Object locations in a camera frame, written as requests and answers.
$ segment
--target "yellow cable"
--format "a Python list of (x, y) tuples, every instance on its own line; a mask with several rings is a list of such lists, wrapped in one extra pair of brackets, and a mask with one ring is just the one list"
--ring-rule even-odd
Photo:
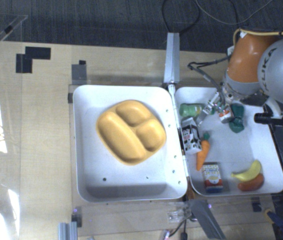
[(258, 31), (245, 30), (245, 29), (242, 29), (242, 28), (238, 28), (238, 29), (236, 29), (236, 31), (233, 33), (233, 36), (232, 36), (232, 42), (233, 42), (234, 46), (236, 45), (236, 35), (239, 31), (242, 31), (242, 32), (245, 32), (247, 34), (254, 35), (254, 36), (283, 36), (283, 31), (282, 32), (280, 32), (280, 31), (258, 32)]

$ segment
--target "dark background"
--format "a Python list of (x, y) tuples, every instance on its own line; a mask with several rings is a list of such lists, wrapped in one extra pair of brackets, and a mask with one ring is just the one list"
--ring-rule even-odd
[[(0, 0), (0, 13), (28, 15), (25, 42), (165, 49), (167, 29), (164, 0)], [(234, 23), (228, 0), (198, 0), (216, 18)], [(231, 0), (242, 21), (269, 0)], [(165, 15), (179, 32), (196, 19), (199, 9), (190, 0), (169, 0)], [(242, 27), (283, 30), (283, 0), (274, 0)], [(196, 25), (180, 37), (183, 51), (225, 52), (236, 25), (221, 24), (200, 13)]]

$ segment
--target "orange carrot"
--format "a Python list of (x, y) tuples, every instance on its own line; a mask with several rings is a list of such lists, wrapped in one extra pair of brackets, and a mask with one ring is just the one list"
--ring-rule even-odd
[(199, 171), (206, 160), (207, 154), (210, 150), (210, 143), (208, 142), (209, 134), (204, 134), (204, 140), (201, 141), (201, 151), (197, 152), (197, 159), (196, 159), (196, 169)]

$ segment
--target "transparent plastic object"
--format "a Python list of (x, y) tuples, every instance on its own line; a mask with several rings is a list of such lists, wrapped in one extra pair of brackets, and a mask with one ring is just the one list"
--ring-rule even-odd
[(16, 54), (23, 53), (25, 19), (0, 14), (0, 239), (10, 240), (20, 233), (22, 75), (16, 74)]

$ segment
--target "black bracket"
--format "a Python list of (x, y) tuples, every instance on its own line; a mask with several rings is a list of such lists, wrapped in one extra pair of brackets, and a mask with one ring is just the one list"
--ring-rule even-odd
[(16, 54), (16, 73), (33, 73), (33, 59), (50, 60), (51, 48), (26, 46), (25, 54)]

